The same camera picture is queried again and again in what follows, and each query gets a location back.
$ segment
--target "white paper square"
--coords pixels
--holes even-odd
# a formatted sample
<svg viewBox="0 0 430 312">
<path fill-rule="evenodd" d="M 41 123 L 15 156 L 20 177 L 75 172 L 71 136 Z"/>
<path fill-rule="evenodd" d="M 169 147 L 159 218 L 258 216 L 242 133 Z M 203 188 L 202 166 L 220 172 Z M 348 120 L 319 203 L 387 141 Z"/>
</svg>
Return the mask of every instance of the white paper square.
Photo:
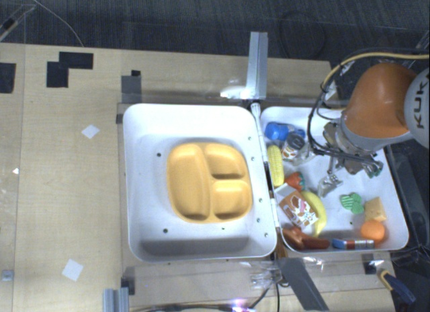
<svg viewBox="0 0 430 312">
<path fill-rule="evenodd" d="M 83 265 L 75 262 L 74 260 L 69 260 L 62 271 L 62 274 L 73 281 L 77 281 L 79 275 L 81 275 Z"/>
<path fill-rule="evenodd" d="M 99 131 L 100 129 L 98 129 L 98 127 L 90 124 L 87 128 L 82 130 L 82 134 L 84 134 L 88 139 L 92 139 Z"/>
</svg>

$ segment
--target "orange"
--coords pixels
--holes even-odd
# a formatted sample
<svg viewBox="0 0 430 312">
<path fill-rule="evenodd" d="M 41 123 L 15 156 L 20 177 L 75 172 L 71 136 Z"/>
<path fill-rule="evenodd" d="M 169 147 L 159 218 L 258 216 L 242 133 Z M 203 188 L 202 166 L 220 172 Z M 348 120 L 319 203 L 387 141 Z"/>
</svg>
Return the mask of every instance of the orange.
<svg viewBox="0 0 430 312">
<path fill-rule="evenodd" d="M 360 233 L 363 238 L 372 239 L 378 244 L 385 236 L 385 227 L 380 221 L 369 220 L 361 226 Z"/>
</svg>

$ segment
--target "yellow plate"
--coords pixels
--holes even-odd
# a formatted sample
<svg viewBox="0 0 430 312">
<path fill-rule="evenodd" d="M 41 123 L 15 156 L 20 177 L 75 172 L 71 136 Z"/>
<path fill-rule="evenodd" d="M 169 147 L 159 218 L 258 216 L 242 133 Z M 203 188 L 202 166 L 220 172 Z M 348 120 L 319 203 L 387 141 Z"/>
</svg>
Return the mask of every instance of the yellow plate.
<svg viewBox="0 0 430 312">
<path fill-rule="evenodd" d="M 219 143 L 176 146 L 167 159 L 167 187 L 173 210 L 191 223 L 239 219 L 253 201 L 245 159 Z"/>
</svg>

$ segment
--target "yellow corn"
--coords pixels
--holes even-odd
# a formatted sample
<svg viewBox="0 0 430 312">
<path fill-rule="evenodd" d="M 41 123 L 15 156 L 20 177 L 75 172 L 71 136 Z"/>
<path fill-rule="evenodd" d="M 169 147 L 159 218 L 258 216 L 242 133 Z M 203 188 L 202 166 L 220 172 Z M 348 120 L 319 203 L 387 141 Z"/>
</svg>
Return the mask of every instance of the yellow corn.
<svg viewBox="0 0 430 312">
<path fill-rule="evenodd" d="M 268 146 L 267 157 L 269 158 L 271 181 L 273 187 L 277 188 L 284 184 L 284 166 L 282 165 L 281 150 L 275 145 Z"/>
</svg>

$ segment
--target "white wire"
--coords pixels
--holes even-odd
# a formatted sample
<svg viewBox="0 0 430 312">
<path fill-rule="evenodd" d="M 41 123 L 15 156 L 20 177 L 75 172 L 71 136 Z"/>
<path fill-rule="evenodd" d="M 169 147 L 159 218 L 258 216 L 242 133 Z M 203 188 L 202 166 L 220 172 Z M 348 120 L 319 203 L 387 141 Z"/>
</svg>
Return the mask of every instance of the white wire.
<svg viewBox="0 0 430 312">
<path fill-rule="evenodd" d="M 71 27 L 71 25 L 66 22 L 64 19 L 62 19 L 58 14 L 56 14 L 55 12 L 51 11 L 49 8 L 47 8 L 47 6 L 41 4 L 39 1 L 37 0 L 32 0 L 35 3 L 37 3 L 41 8 L 45 9 L 46 11 L 48 11 L 49 13 L 51 13 L 54 17 L 58 18 L 60 21 L 62 21 L 64 24 L 66 24 L 66 26 L 69 28 L 69 30 L 75 35 L 76 39 L 78 40 L 79 44 L 84 47 L 80 37 L 78 36 L 78 34 L 76 33 L 76 31 L 74 31 L 74 29 Z"/>
</svg>

